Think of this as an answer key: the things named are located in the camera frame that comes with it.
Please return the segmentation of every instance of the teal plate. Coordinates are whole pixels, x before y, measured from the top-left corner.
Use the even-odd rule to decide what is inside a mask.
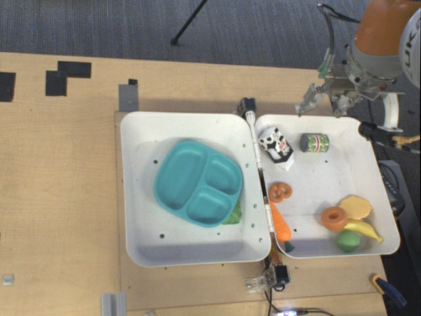
[[[194,141],[178,143],[155,179],[158,203],[193,224],[215,227],[231,214],[243,186],[240,167]]]

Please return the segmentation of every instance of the black tape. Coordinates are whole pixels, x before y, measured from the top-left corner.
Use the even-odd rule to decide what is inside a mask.
[[[59,61],[60,77],[91,78],[91,63]]]
[[[57,71],[47,71],[45,75],[46,96],[67,96],[67,78],[59,76]]]
[[[89,62],[59,61],[58,71],[47,71],[45,77],[46,96],[67,96],[67,78],[91,78]]]
[[[0,102],[11,102],[14,96],[15,72],[0,72]]]

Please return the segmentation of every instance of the gray carpet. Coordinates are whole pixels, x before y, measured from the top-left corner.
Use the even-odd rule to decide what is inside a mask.
[[[172,47],[170,38],[199,2],[0,0],[0,51],[317,68],[328,44],[317,3],[360,18],[368,0],[209,0],[180,45]],[[334,29],[340,61],[357,26],[335,21]],[[408,135],[419,134],[419,90],[404,76],[395,89],[406,93],[401,98],[401,128]],[[381,124],[382,104],[372,108]],[[350,115],[370,120],[367,102]],[[382,148],[376,153],[400,164],[419,219],[420,156]]]

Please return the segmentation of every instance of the metal bracket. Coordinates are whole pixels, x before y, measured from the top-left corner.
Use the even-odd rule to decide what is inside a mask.
[[[139,89],[137,80],[118,86],[118,110],[124,113],[139,111]]]
[[[12,286],[14,283],[14,275],[3,275],[3,278],[1,280],[1,284],[3,286]]]
[[[126,293],[102,294],[101,316],[126,316]]]
[[[317,108],[319,104],[323,101],[324,92],[320,86],[317,86],[312,83],[307,92],[304,94],[303,101],[300,104],[295,106],[297,114],[301,116],[307,111]]]

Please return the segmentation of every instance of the black stand leg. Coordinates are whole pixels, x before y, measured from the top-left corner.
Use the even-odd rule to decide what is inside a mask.
[[[181,37],[181,35],[183,35],[183,33],[185,32],[185,30],[188,28],[188,26],[191,24],[191,22],[194,20],[194,18],[196,17],[196,15],[199,14],[200,10],[202,9],[203,6],[205,6],[205,3],[208,0],[202,0],[199,3],[199,6],[197,6],[197,8],[195,9],[195,11],[193,12],[193,14],[189,17],[189,19],[186,21],[186,23],[184,24],[184,26],[182,26],[182,28],[180,29],[180,31],[177,33],[177,35],[175,37],[173,37],[171,39],[171,44],[172,45],[177,45],[178,43],[178,39]]]

